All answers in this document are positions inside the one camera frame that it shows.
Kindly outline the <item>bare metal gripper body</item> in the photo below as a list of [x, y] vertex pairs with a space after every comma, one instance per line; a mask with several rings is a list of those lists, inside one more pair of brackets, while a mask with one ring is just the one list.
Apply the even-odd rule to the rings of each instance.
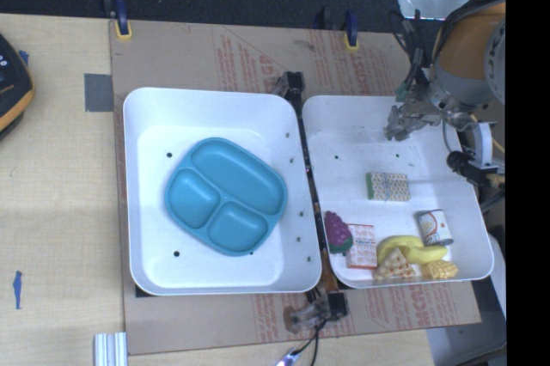
[[422, 119], [425, 126], [445, 122], [458, 131], [464, 131], [474, 123], [474, 109], [450, 95], [430, 95], [427, 90], [413, 90], [400, 106], [400, 116], [402, 119]]

